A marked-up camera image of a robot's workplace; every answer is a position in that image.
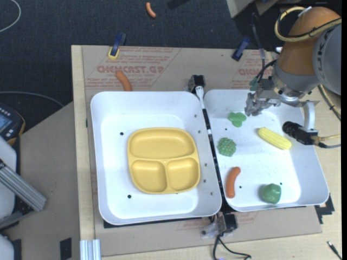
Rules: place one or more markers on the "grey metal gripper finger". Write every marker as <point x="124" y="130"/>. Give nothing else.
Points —
<point x="249" y="104"/>
<point x="257" y="109"/>

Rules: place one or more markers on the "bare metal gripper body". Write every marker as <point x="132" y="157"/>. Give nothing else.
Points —
<point x="271" y="92"/>

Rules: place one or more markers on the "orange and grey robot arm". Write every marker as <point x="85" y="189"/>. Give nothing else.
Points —
<point x="301" y="50"/>

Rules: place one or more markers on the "green broccoli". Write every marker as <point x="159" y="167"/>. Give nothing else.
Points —
<point x="236" y="119"/>

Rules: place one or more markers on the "yellow corn cob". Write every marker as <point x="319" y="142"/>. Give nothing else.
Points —
<point x="274" y="138"/>

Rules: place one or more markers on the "thin black and white rod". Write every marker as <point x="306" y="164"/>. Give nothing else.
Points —
<point x="209" y="129"/>

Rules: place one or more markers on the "green grapes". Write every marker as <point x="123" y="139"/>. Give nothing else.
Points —
<point x="226" y="146"/>

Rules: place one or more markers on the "white plastic tray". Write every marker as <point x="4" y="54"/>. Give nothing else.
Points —
<point x="114" y="156"/>
<point x="260" y="164"/>

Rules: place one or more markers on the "orange sausage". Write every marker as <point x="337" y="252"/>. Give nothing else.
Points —
<point x="232" y="183"/>
<point x="125" y="82"/>
<point x="150" y="9"/>

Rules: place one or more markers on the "green bell pepper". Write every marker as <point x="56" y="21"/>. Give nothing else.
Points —
<point x="271" y="193"/>

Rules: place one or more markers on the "yellow divided plate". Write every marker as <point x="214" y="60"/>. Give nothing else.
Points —
<point x="162" y="145"/>

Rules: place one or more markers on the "brown cardboard board red print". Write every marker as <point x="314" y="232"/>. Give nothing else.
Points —
<point x="162" y="61"/>

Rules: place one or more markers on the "black cylinder on white bracket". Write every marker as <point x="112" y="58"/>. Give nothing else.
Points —
<point x="296" y="131"/>

